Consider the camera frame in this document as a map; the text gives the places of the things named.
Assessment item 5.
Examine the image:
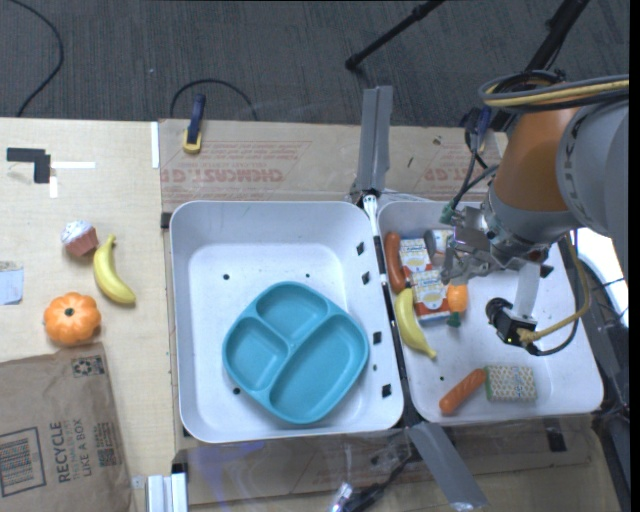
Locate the black cylinder on white bracket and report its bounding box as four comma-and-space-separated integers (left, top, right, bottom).
485, 259, 544, 347

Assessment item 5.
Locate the orange carrot green stem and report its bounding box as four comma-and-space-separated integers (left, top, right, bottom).
445, 283, 469, 329

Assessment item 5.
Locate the brown cardboard board red print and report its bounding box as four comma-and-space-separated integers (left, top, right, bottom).
158, 118, 609, 506

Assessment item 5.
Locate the red brown sausage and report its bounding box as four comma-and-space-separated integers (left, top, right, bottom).
383, 231, 408, 295

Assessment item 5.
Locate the blue divided plate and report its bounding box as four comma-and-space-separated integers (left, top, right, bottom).
221, 281, 370, 426

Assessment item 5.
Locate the white yellow orange carton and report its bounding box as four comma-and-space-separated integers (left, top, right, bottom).
398, 237, 434, 281
409, 269, 451, 324

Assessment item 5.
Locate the orange pumpkin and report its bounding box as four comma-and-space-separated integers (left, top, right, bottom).
43, 292, 103, 346

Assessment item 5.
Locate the white yellow patterned packet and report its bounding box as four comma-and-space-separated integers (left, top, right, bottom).
483, 364, 539, 404

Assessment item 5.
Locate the pink cupcake white icing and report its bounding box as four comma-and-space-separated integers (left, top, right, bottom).
60, 219, 100, 258

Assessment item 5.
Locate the brown paper bag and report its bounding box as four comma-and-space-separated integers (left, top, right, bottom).
0, 342, 134, 512

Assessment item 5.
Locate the white plastic tray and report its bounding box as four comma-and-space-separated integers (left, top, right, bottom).
168, 199, 405, 445
375, 199, 605, 427

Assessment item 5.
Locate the yellow banana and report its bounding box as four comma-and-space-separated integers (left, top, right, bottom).
92, 234, 137, 306
394, 287, 438, 360

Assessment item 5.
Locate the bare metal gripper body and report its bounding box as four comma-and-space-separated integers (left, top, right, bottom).
451, 204, 545, 272

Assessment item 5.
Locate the black tripod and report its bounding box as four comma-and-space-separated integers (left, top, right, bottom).
344, 0, 591, 71

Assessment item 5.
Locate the orange bread stick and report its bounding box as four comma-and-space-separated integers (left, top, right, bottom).
438, 368, 488, 416

